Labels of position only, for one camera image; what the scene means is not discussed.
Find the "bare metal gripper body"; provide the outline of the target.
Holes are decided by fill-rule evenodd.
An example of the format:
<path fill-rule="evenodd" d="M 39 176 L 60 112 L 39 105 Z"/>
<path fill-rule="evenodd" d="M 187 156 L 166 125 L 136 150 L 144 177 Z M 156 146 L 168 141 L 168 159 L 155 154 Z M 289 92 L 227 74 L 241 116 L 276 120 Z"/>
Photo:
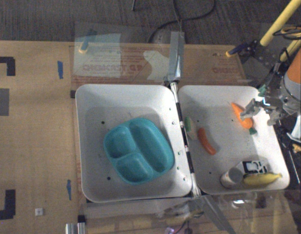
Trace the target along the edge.
<path fill-rule="evenodd" d="M 288 115 L 301 113 L 301 101 L 295 98 L 284 86 L 266 89 L 263 104 L 266 108 Z"/>

